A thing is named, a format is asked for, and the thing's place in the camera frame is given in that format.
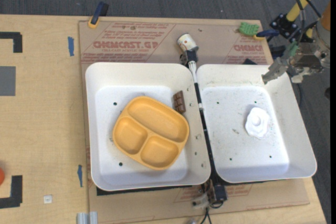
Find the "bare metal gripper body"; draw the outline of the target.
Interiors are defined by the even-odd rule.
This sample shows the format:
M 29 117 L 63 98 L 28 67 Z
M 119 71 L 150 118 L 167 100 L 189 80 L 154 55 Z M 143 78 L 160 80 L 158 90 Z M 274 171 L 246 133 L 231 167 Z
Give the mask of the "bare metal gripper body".
M 320 73 L 331 67 L 329 31 L 299 32 L 289 46 L 288 62 L 297 73 Z

